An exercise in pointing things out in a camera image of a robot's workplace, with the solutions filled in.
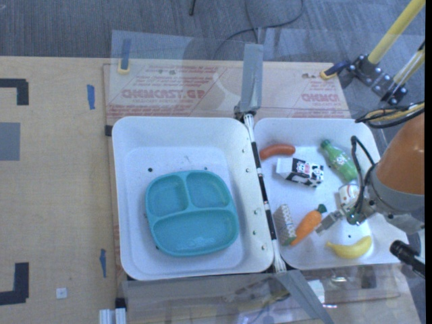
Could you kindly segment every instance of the white small square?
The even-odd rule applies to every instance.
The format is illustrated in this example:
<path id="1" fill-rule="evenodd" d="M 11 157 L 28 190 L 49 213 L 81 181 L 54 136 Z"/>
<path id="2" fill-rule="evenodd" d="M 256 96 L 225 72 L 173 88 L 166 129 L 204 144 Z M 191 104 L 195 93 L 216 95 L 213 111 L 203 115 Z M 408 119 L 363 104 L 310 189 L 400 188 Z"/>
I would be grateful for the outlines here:
<path id="1" fill-rule="evenodd" d="M 67 288 L 57 288 L 55 291 L 57 299 L 66 299 L 68 297 L 68 289 Z"/>

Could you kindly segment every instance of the yellow pole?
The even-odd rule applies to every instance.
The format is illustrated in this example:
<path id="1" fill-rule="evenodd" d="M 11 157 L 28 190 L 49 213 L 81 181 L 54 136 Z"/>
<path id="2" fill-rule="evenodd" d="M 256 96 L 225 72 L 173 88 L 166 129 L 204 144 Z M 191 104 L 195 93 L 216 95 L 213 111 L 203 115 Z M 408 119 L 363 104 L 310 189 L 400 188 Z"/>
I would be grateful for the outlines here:
<path id="1" fill-rule="evenodd" d="M 393 81 L 399 86 L 405 82 L 417 71 L 425 62 L 426 47 L 419 49 L 410 61 L 393 77 Z"/>
<path id="2" fill-rule="evenodd" d="M 377 65 L 414 17 L 420 12 L 426 0 L 411 0 L 398 19 L 393 23 L 378 45 L 368 55 L 370 63 Z"/>

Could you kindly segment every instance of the yellow banana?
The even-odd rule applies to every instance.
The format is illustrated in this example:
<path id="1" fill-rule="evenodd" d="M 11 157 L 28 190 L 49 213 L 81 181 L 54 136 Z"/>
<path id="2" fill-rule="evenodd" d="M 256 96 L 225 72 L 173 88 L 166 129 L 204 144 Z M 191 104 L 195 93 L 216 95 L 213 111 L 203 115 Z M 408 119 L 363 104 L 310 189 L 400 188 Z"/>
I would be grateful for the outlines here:
<path id="1" fill-rule="evenodd" d="M 353 259 L 364 255 L 371 248 L 372 238 L 370 235 L 363 236 L 363 238 L 352 245 L 338 245 L 330 241 L 325 245 L 332 248 L 339 257 Z"/>

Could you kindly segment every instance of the teal plate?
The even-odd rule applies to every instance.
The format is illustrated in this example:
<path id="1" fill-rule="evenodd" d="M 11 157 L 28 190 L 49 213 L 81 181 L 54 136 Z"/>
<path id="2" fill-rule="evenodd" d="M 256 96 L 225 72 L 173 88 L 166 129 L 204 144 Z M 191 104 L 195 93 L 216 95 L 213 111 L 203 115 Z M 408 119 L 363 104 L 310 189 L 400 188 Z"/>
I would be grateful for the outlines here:
<path id="1" fill-rule="evenodd" d="M 146 189 L 145 206 L 155 244 L 171 256 L 216 252 L 238 237 L 230 191 L 210 171 L 179 171 L 154 179 Z"/>

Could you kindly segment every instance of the hot dog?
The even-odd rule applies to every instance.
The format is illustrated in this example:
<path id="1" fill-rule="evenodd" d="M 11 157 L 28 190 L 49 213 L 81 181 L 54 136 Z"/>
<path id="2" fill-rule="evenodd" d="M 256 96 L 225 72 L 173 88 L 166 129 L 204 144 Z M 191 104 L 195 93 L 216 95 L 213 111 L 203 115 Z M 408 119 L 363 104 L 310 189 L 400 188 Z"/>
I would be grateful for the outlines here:
<path id="1" fill-rule="evenodd" d="M 291 156 L 296 152 L 296 147 L 289 144 L 273 144 L 264 148 L 259 152 L 259 157 L 262 161 L 274 155 Z"/>

